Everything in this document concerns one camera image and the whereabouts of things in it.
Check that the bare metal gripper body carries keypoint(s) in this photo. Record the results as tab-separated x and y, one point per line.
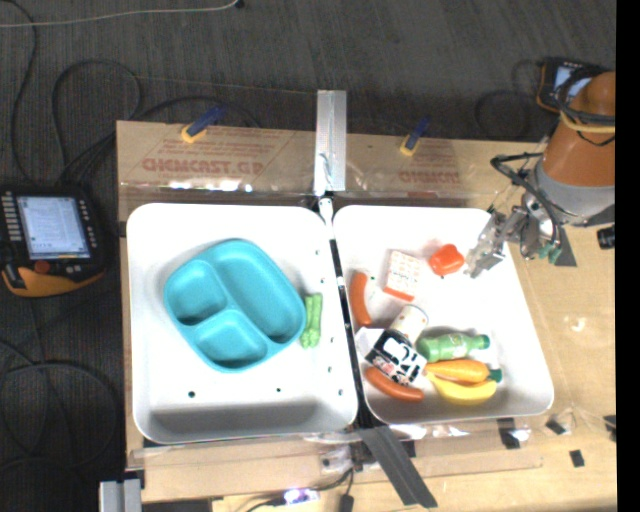
515	227

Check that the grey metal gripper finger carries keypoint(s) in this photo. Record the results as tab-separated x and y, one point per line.
492	259
475	257

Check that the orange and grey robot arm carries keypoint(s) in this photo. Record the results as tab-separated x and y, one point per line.
580	150

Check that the orange toy bell pepper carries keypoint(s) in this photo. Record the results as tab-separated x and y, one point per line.
446	260

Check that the white plastic tray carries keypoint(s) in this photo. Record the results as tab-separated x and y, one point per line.
500	310
165	400

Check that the white and orange carton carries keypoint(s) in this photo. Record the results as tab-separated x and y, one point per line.
401	274

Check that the white and orange can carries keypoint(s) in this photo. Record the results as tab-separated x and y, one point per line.
411	320

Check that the green plastic bottle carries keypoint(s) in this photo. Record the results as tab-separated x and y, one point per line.
447	347

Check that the orange toy carrot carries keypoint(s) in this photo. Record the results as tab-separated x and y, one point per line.
460	371

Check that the orange toy sausage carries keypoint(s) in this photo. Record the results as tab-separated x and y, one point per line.
358	297
395	389

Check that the black and white carton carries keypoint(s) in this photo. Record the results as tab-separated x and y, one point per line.
392	356

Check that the yellow banana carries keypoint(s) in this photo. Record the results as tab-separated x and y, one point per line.
465	392

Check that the green toy asparagus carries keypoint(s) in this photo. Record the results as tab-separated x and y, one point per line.
312	320

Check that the blue divided plate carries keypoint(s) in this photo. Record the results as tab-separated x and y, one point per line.
250	280

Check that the brown cardboard board red print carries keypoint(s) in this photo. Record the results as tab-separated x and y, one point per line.
210	160

